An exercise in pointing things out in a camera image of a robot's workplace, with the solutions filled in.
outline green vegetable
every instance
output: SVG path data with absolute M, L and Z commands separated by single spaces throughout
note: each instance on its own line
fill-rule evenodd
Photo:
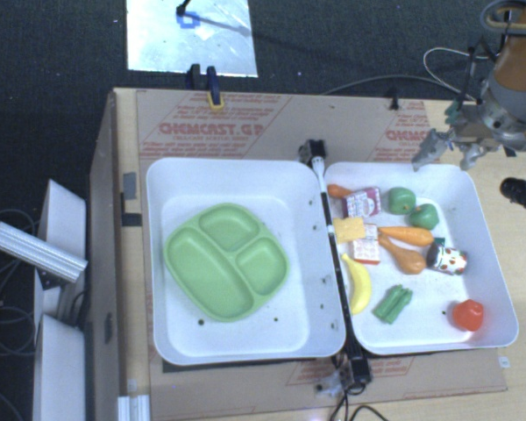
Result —
M 413 226 L 418 226 L 424 229 L 433 229 L 438 225 L 437 208 L 430 203 L 421 204 L 413 209 L 409 215 L 409 222 Z
M 398 284 L 389 291 L 378 307 L 373 310 L 373 314 L 391 325 L 403 308 L 409 304 L 412 296 L 413 292 L 411 290 L 404 289 L 401 284 Z
M 394 187 L 388 193 L 388 210 L 396 215 L 409 214 L 416 204 L 415 194 L 404 187 Z

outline white tray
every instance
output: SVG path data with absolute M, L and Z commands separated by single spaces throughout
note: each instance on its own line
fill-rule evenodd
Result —
M 425 269 L 405 275 L 390 253 L 380 248 L 379 265 L 366 265 L 373 294 L 366 309 L 352 317 L 360 344 L 372 353 L 402 354 L 507 346 L 515 341 L 518 322 L 487 230 L 480 201 L 470 176 L 451 165 L 429 165 L 414 172 L 402 163 L 337 163 L 330 166 L 325 181 L 348 189 L 376 186 L 385 196 L 393 187 L 405 187 L 417 195 L 417 204 L 437 206 L 440 223 L 432 231 L 444 237 L 447 246 L 467 252 L 462 275 L 446 275 Z M 331 199 L 333 217 L 343 217 L 339 200 Z M 366 222 L 378 226 L 405 225 L 405 216 L 386 210 Z M 407 248 L 412 246 L 394 240 Z M 427 248 L 415 248 L 424 253 Z M 346 251 L 342 246 L 339 252 Z M 350 282 L 345 275 L 345 282 Z M 413 299 L 392 325 L 373 313 L 387 291 L 396 284 L 413 290 Z M 451 323 L 451 308 L 468 298 L 483 303 L 485 318 L 477 332 L 465 332 Z
M 153 336 L 177 365 L 327 357 L 345 342 L 320 189 L 294 161 L 167 158 L 146 176 L 153 274 Z M 195 214 L 236 203 L 255 214 L 290 261 L 281 289 L 247 318 L 218 322 L 204 314 L 166 270 L 167 236 Z

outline yellow cheese block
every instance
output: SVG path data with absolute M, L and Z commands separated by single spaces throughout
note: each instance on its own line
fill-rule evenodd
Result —
M 361 217 L 333 218 L 337 243 L 352 242 L 366 236 L 365 224 Z

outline toy tomato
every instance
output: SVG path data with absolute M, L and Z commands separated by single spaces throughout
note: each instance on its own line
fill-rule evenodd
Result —
M 452 311 L 454 323 L 468 331 L 477 331 L 483 323 L 483 304 L 468 299 Z

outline small box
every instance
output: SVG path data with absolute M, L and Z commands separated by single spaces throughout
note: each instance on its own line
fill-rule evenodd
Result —
M 380 189 L 369 187 L 351 193 L 343 199 L 346 217 L 371 217 L 381 212 Z
M 352 258 L 362 263 L 377 265 L 380 263 L 380 246 L 378 245 L 378 227 L 365 224 L 365 237 L 352 242 Z

